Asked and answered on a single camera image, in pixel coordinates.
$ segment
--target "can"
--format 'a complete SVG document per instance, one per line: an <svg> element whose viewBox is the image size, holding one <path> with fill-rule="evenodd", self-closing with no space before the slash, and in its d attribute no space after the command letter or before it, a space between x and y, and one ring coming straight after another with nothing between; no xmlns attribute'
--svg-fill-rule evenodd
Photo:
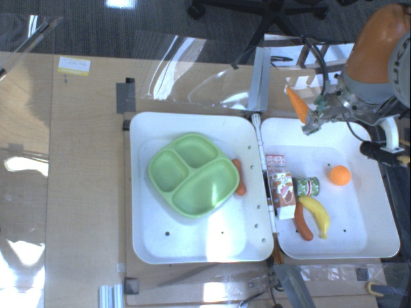
<svg viewBox="0 0 411 308"><path fill-rule="evenodd" d="M293 186L297 196L317 196L320 182L317 177L293 178Z"/></svg>

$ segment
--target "tray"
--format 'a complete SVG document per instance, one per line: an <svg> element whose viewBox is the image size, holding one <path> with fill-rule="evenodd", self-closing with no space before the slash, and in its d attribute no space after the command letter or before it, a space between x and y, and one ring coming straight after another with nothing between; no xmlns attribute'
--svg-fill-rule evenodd
<svg viewBox="0 0 411 308"><path fill-rule="evenodd" d="M199 133L183 135L161 149L151 160L148 174L168 204L189 218L219 207L240 182L234 164Z"/></svg>
<svg viewBox="0 0 411 308"><path fill-rule="evenodd" d="M231 195L202 218L181 216L148 176L154 155L186 133L201 133L230 160L242 163L244 196ZM232 116L137 114L130 125L132 241L150 264L262 261L274 247L256 134L246 119Z"/></svg>
<svg viewBox="0 0 411 308"><path fill-rule="evenodd" d="M362 138L368 133L358 124L353 130ZM316 176L320 193L315 198L331 218L328 239L319 238L313 216L304 211L314 239L307 242L296 232L293 219L275 219L281 249L295 259L380 258L399 250L399 237L378 163L360 153L361 142L345 123L325 124L310 136L303 134L297 119L267 119L261 125L266 155L284 155L294 177ZM351 181L335 186L328 179L332 167L342 164Z"/></svg>

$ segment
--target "banana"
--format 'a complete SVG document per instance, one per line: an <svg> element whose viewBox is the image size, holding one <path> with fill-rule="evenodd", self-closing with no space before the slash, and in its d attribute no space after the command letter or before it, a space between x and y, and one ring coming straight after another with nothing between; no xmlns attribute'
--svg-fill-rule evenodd
<svg viewBox="0 0 411 308"><path fill-rule="evenodd" d="M298 201L314 215L321 230L320 237L326 239L330 219L325 208L320 202L309 196L300 196Z"/></svg>

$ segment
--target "wooden table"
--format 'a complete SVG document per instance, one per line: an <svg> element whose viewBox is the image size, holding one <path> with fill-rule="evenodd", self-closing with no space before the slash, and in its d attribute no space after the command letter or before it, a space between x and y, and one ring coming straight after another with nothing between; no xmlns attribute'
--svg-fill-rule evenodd
<svg viewBox="0 0 411 308"><path fill-rule="evenodd" d="M153 89L152 74L158 69L159 61L79 58L91 61L88 76L57 72L59 56L30 54L6 78L7 81L23 83L24 90L13 90L6 96L9 101L16 102L24 95L33 95L47 83L52 83L51 111L47 111L51 115L50 129L39 125L30 127L34 130L27 132L27 142L31 143L27 148L30 147L30 150L47 154L49 146L44 301L46 307L52 308L97 307L99 286L122 283L126 275L122 267L126 262L127 275L140 277L144 273L144 277L153 275L152 279L157 283L162 280L159 273L161 267L146 265L136 256L130 258L132 253L127 244L130 227L126 226L126 213L130 210L125 163L127 134L122 129L124 115L116 113L116 83L123 83L129 77L136 79L137 93L146 92L150 87ZM28 69L30 83L24 83L21 74ZM248 90L251 67L240 67L234 71L229 65L181 63L176 70L181 77L168 80L175 82L173 98L181 100L188 89L203 83L204 88L213 90L214 94L199 95L197 101L206 104L213 99L221 101L224 95L219 96L219 92L215 91L220 83L215 75L221 72L225 72L226 80L221 85L225 93ZM273 91L270 108L276 109L278 115L290 115L291 106L285 94L275 89L273 76L270 88ZM156 103L146 99L137 100L137 109L192 113L201 110L200 107ZM240 114L218 108L214 111ZM1 112L0 118L6 119ZM12 121L10 118L7 120L7 127L12 128ZM10 137L14 135L7 133L4 143L12 142ZM290 264L324 263L286 261ZM379 263L379 260L355 262ZM318 308L377 307L375 298L366 294L363 282L358 282L352 292L349 291L352 285L347 289L338 289L337 284L331 283L309 286ZM127 298L126 303L198 307L203 302L196 299L198 295L193 291L204 291L204 286L185 282L183 286L148 289L135 298ZM278 293L277 297L284 308L291 307L283 293ZM272 306L267 295L253 304L255 307Z"/></svg>

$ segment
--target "orange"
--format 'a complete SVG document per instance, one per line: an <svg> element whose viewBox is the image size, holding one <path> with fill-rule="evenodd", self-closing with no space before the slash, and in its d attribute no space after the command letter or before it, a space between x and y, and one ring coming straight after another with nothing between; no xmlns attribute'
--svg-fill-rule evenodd
<svg viewBox="0 0 411 308"><path fill-rule="evenodd" d="M347 185L351 179L351 172L345 166L336 166L331 169L329 179L338 186Z"/></svg>

